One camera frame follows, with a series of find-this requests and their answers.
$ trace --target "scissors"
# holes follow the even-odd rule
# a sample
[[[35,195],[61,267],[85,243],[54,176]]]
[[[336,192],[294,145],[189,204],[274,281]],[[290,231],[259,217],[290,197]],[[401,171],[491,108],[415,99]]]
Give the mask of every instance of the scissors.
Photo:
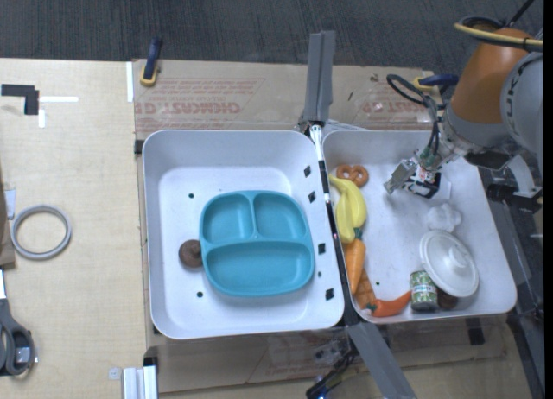
[[[21,375],[30,368],[34,358],[35,344],[30,332],[11,316],[0,267],[0,373]]]

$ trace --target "pretzel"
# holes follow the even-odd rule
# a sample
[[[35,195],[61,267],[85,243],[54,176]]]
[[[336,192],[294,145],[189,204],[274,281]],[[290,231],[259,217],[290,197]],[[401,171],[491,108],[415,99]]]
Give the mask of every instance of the pretzel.
[[[362,187],[369,181],[369,173],[359,164],[355,166],[340,164],[336,168],[336,176],[342,180],[353,181],[357,187]]]

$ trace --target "toy vegetable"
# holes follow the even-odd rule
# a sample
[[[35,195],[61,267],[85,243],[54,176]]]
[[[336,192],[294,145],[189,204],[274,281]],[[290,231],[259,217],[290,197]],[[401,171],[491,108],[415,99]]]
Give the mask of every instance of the toy vegetable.
[[[365,269],[361,271],[361,277],[354,296],[361,308],[365,308],[369,304],[373,305],[377,301],[377,296],[374,294],[371,281],[369,281],[369,276]]]
[[[411,299],[410,290],[399,296],[398,298],[392,301],[383,301],[381,299],[376,299],[374,304],[368,304],[367,308],[372,310],[372,316],[377,318],[383,318],[385,316],[393,316],[395,314],[400,314],[401,311],[407,307]]]
[[[352,212],[349,206],[349,197],[342,194],[336,205],[336,227],[340,235],[340,241],[343,244],[349,244],[355,239],[355,230],[353,229]]]
[[[182,243],[179,249],[181,262],[188,267],[201,267],[201,247],[197,239],[189,239]]]
[[[347,279],[349,279],[352,293],[357,292],[357,287],[363,271],[365,271],[366,247],[359,237],[346,245],[344,258],[346,259]]]
[[[340,164],[336,168],[336,176],[343,180],[353,181],[357,187],[363,187],[369,181],[369,173],[359,164],[355,166]]]
[[[328,174],[328,179],[342,196],[347,195],[347,206],[352,214],[353,228],[361,227],[366,221],[366,203],[359,188],[352,181],[336,178],[331,174]]]

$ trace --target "banana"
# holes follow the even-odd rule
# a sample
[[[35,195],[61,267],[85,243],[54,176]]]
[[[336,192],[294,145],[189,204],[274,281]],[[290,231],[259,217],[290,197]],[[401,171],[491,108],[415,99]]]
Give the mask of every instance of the banana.
[[[337,178],[328,174],[330,183],[340,192],[340,199],[347,195],[347,202],[352,213],[352,225],[354,228],[361,227],[366,221],[366,203],[359,188],[350,180]]]
[[[336,227],[343,244],[349,244],[355,239],[355,230],[352,223],[352,211],[349,204],[349,196],[343,193],[336,205]]]

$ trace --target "toy carrot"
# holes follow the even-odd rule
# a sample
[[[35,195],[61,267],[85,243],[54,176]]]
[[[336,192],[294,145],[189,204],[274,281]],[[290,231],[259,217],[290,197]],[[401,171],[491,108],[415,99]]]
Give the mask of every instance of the toy carrot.
[[[392,301],[376,299],[374,304],[368,304],[366,307],[372,310],[372,316],[383,318],[385,316],[400,314],[407,304],[409,304],[410,299],[411,292],[407,291]]]
[[[346,259],[347,279],[349,279],[352,293],[357,292],[361,274],[365,270],[365,252],[366,247],[359,237],[356,237],[351,243],[346,244],[344,258]]]
[[[366,273],[365,269],[361,272],[359,285],[357,286],[354,296],[361,308],[365,308],[367,305],[374,305],[377,301],[377,296],[374,294],[369,275]]]

